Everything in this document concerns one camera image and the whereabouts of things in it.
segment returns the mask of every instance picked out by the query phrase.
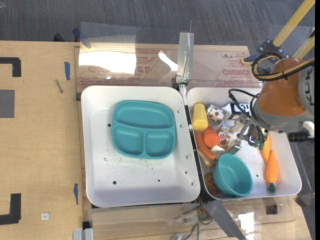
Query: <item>gray carpet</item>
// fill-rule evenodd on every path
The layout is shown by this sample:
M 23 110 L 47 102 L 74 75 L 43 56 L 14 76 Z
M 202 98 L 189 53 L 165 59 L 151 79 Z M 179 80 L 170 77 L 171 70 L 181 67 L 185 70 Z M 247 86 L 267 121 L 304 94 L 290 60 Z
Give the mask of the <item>gray carpet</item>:
M 81 22 L 189 31 L 196 44 L 246 45 L 251 53 L 273 39 L 304 0 L 0 0 L 0 40 L 74 41 Z M 315 26 L 313 7 L 282 47 L 292 55 Z M 157 39 L 169 43 L 170 36 Z M 314 57 L 312 49 L 306 58 Z M 293 143 L 315 192 L 314 144 Z M 315 239 L 315 198 L 303 211 Z

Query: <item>teal plate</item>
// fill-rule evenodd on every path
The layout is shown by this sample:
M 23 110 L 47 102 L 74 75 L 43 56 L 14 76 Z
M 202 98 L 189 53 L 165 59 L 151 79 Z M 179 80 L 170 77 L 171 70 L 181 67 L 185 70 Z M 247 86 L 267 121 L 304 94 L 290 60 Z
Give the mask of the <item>teal plate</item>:
M 163 159 L 176 145 L 176 122 L 166 106 L 142 100 L 124 100 L 112 114 L 112 142 L 122 155 Z

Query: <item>wooden table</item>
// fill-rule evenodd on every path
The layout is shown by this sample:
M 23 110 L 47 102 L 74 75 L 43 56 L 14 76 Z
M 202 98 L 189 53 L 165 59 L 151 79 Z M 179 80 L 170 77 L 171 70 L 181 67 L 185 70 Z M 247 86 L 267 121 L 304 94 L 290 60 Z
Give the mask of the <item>wooden table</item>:
M 73 230 L 82 228 L 84 193 L 75 72 L 78 45 L 0 41 L 0 57 L 21 60 L 21 77 L 12 77 L 12 65 L 0 64 L 0 90 L 14 90 L 15 98 L 14 118 L 0 118 L 0 215 L 10 213 L 11 194 L 21 194 L 21 218 L 18 223 L 0 225 L 1 239 L 71 240 Z M 256 225 L 252 239 L 311 239 L 300 206 L 293 197 L 285 203 L 292 209 L 293 219 Z M 225 205 L 230 212 L 235 207 L 231 202 Z M 260 204 L 252 207 L 259 210 Z M 200 229 L 202 240 L 227 239 L 217 225 Z M 170 240 L 172 236 L 134 239 Z

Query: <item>yellow bar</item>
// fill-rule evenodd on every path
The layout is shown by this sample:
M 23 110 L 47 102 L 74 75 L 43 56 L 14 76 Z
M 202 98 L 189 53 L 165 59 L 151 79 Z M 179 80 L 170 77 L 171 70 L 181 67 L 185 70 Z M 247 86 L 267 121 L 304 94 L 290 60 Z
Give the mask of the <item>yellow bar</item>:
M 303 45 L 292 55 L 293 58 L 303 59 L 304 56 L 315 46 L 316 36 L 308 38 Z
M 280 33 L 273 40 L 276 47 L 280 47 L 299 22 L 304 18 L 308 11 L 314 6 L 316 0 L 304 0 L 300 7 L 296 10 L 293 16 L 289 19 L 287 24 L 283 27 Z

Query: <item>gray square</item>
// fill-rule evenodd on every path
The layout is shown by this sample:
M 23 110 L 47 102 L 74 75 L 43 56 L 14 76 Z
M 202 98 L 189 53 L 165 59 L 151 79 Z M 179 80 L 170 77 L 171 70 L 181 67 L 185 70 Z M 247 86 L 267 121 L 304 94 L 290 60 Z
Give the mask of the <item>gray square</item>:
M 0 118 L 15 117 L 15 90 L 0 90 Z

